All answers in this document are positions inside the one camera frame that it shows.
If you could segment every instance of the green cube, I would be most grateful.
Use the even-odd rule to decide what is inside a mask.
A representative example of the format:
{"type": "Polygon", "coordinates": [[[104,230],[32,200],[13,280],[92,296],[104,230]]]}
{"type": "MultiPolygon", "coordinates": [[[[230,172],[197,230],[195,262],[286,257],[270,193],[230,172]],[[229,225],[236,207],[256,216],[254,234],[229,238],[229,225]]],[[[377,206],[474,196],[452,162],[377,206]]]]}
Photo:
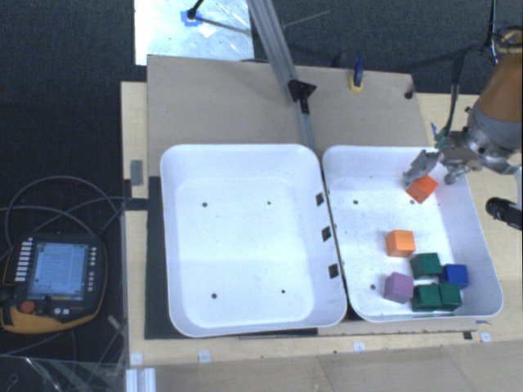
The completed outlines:
{"type": "Polygon", "coordinates": [[[435,252],[417,254],[411,261],[414,278],[434,277],[443,272],[440,258],[435,252]]]}
{"type": "Polygon", "coordinates": [[[452,283],[441,283],[440,286],[441,309],[456,310],[463,302],[459,286],[452,283]]]}
{"type": "Polygon", "coordinates": [[[410,301],[412,310],[432,312],[441,308],[440,289],[435,284],[423,284],[414,288],[410,301]]]}

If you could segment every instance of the black mat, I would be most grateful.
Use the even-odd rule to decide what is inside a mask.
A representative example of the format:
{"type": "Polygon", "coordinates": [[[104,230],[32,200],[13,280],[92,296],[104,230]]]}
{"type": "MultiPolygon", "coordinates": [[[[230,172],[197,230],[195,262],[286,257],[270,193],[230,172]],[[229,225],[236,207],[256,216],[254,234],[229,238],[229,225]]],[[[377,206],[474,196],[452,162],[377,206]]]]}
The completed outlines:
{"type": "MultiPolygon", "coordinates": [[[[147,267],[145,276],[145,338],[147,340],[188,338],[177,331],[169,317],[165,243],[163,236],[162,187],[158,177],[149,179],[147,221],[147,267]]],[[[315,328],[256,332],[250,336],[314,336],[315,328]]]]}

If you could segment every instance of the tray hole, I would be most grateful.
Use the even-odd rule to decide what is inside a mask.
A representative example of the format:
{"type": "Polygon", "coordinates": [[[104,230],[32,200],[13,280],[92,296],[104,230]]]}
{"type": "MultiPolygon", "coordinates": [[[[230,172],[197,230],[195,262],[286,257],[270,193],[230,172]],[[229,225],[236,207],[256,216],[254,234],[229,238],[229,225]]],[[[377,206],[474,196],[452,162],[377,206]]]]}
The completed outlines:
{"type": "Polygon", "coordinates": [[[331,238],[332,234],[330,233],[330,226],[327,226],[321,230],[321,236],[323,237],[324,241],[327,241],[329,238],[331,238]]]}
{"type": "Polygon", "coordinates": [[[318,193],[316,195],[316,206],[321,205],[323,202],[325,202],[324,194],[323,193],[318,193]]]}
{"type": "Polygon", "coordinates": [[[329,266],[329,275],[330,275],[330,278],[335,278],[340,275],[340,271],[338,270],[337,265],[329,266]]]}

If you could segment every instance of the wire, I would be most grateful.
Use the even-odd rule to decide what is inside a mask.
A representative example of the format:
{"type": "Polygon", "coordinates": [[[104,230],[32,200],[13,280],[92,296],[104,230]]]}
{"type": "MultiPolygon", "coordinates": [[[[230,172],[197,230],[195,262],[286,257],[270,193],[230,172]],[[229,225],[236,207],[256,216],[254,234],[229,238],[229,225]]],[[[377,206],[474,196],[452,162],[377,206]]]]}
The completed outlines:
{"type": "Polygon", "coordinates": [[[113,223],[113,221],[123,212],[125,207],[119,208],[107,221],[107,223],[104,225],[104,227],[101,229],[100,234],[105,234],[105,231],[110,227],[110,225],[113,223]]]}
{"type": "Polygon", "coordinates": [[[4,219],[4,234],[6,236],[6,240],[7,240],[7,245],[9,246],[9,248],[12,248],[13,247],[13,244],[11,242],[11,236],[9,235],[9,218],[11,216],[11,210],[12,208],[15,206],[15,203],[16,203],[16,200],[18,200],[18,198],[24,193],[26,192],[27,190],[29,190],[30,188],[34,187],[35,185],[39,185],[43,182],[46,182],[46,181],[52,181],[52,180],[71,180],[71,181],[74,181],[74,182],[77,182],[77,183],[82,183],[83,185],[86,185],[87,187],[90,187],[91,189],[95,190],[96,192],[98,192],[99,194],[101,194],[105,200],[107,200],[107,202],[109,203],[109,205],[111,206],[111,208],[113,209],[114,212],[117,211],[117,208],[115,205],[113,205],[113,203],[111,202],[110,200],[110,197],[102,190],[100,189],[98,186],[94,185],[93,183],[87,181],[87,180],[84,180],[82,178],[79,178],[79,177],[74,177],[74,176],[50,176],[50,177],[44,177],[42,179],[39,179],[39,180],[36,180],[36,181],[33,181],[32,183],[29,183],[28,185],[26,185],[24,188],[22,188],[16,195],[15,197],[10,201],[9,203],[9,206],[7,207],[7,210],[6,210],[6,216],[5,216],[5,219],[4,219]]]}
{"type": "Polygon", "coordinates": [[[28,206],[14,206],[11,209],[15,209],[17,211],[44,211],[44,212],[53,212],[58,215],[65,216],[66,218],[71,219],[72,221],[76,222],[78,225],[80,225],[82,228],[84,228],[90,235],[94,235],[95,233],[92,231],[91,228],[89,228],[87,225],[85,225],[79,218],[77,218],[74,215],[71,215],[70,213],[66,211],[61,211],[60,209],[56,209],[55,207],[48,207],[48,206],[36,206],[36,205],[28,205],[28,206]]]}
{"type": "MultiPolygon", "coordinates": [[[[111,196],[110,199],[111,200],[125,200],[126,198],[124,198],[122,196],[111,196]]],[[[94,200],[89,200],[87,202],[80,203],[79,205],[77,205],[75,207],[71,207],[70,209],[67,210],[67,212],[71,213],[71,212],[77,211],[78,209],[81,209],[82,207],[89,206],[89,205],[92,205],[94,203],[104,202],[104,201],[105,201],[105,198],[98,198],[98,199],[94,199],[94,200]]],[[[52,222],[54,222],[54,221],[56,221],[58,219],[60,219],[60,216],[55,216],[54,218],[51,218],[50,220],[46,220],[43,224],[41,224],[41,225],[37,226],[35,229],[33,229],[33,231],[39,231],[42,228],[48,226],[49,224],[51,224],[52,222]]]]}
{"type": "MultiPolygon", "coordinates": [[[[71,347],[73,348],[73,368],[71,369],[71,371],[73,372],[73,375],[76,376],[76,368],[78,366],[78,363],[77,363],[78,345],[77,345],[77,341],[76,341],[76,331],[74,330],[74,328],[72,328],[71,330],[69,330],[69,332],[71,334],[71,347]]],[[[69,385],[67,386],[67,389],[65,391],[70,392],[72,387],[73,387],[73,377],[70,376],[69,385]]]]}
{"type": "Polygon", "coordinates": [[[447,139],[447,136],[450,133],[450,128],[452,127],[452,121],[454,120],[454,111],[456,109],[456,102],[458,100],[459,94],[459,78],[461,77],[461,72],[463,71],[463,65],[465,63],[465,57],[471,51],[477,50],[478,46],[476,44],[469,45],[459,50],[454,57],[452,63],[452,73],[451,73],[451,87],[450,87],[450,111],[449,118],[447,123],[441,129],[441,131],[435,136],[436,148],[441,148],[447,139]]]}
{"type": "Polygon", "coordinates": [[[43,385],[49,382],[57,392],[62,392],[60,385],[53,379],[51,373],[39,362],[34,362],[30,358],[24,358],[25,362],[44,380],[43,385]]]}
{"type": "Polygon", "coordinates": [[[63,332],[58,332],[57,334],[54,334],[52,336],[49,336],[48,338],[44,338],[43,340],[37,342],[37,343],[34,343],[32,345],[27,345],[26,347],[22,347],[20,349],[16,349],[16,350],[12,350],[12,351],[8,351],[7,353],[2,353],[2,355],[5,355],[5,356],[11,356],[13,354],[18,354],[18,353],[21,353],[22,351],[26,351],[26,350],[30,350],[30,349],[33,349],[34,347],[39,347],[40,345],[43,345],[43,344],[46,344],[48,343],[49,341],[53,341],[55,338],[58,338],[59,336],[63,335],[63,332]]]}

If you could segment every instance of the red emergency stop button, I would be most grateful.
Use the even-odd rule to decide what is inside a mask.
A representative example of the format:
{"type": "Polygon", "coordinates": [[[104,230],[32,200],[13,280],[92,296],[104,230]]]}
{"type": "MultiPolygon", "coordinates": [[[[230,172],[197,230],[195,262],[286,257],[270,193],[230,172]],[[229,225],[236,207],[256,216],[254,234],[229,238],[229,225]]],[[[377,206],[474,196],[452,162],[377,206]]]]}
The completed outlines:
{"type": "Polygon", "coordinates": [[[36,305],[33,301],[23,301],[22,305],[20,305],[20,312],[23,314],[32,314],[35,307],[36,305]]]}

